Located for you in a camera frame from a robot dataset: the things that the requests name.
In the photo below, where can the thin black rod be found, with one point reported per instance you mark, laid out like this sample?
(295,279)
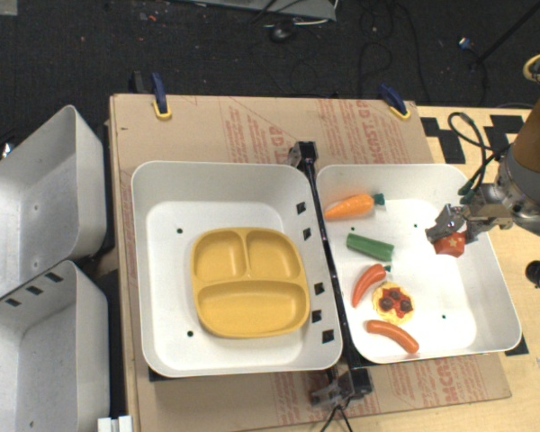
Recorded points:
(330,259)

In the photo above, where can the yellow spaghetti with meatballs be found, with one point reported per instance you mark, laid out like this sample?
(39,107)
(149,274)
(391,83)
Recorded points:
(392,304)

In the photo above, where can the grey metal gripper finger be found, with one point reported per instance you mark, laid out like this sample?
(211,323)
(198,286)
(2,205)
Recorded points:
(472,232)
(443,225)

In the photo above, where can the red cube with yellow star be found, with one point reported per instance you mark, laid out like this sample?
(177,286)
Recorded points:
(450,245)

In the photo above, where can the brown cardboard board red print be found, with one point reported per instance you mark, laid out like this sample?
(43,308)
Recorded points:
(234,124)

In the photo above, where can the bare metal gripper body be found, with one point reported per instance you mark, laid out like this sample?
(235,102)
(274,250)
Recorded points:
(488,205)

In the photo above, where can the green celery stick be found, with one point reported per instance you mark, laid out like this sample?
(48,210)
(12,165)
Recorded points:
(369,245)

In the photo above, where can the white plastic tray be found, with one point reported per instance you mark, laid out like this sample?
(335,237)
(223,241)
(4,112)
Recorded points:
(436,295)
(40,196)
(45,358)
(171,263)

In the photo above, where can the red chili pepper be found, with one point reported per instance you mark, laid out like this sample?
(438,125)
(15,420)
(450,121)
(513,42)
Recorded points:
(366,281)

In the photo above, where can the yellow divided plate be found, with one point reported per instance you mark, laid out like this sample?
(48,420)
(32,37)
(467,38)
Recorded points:
(249,281)

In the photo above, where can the black computer mouse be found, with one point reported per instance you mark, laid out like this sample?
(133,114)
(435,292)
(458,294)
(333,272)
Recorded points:
(282,32)

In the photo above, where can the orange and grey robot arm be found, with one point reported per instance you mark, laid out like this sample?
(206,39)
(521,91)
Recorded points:
(532,151)

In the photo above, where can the orange sausage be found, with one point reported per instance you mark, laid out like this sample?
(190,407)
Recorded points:
(391,333)

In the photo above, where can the orange carrot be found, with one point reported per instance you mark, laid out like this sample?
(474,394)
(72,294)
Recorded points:
(351,206)

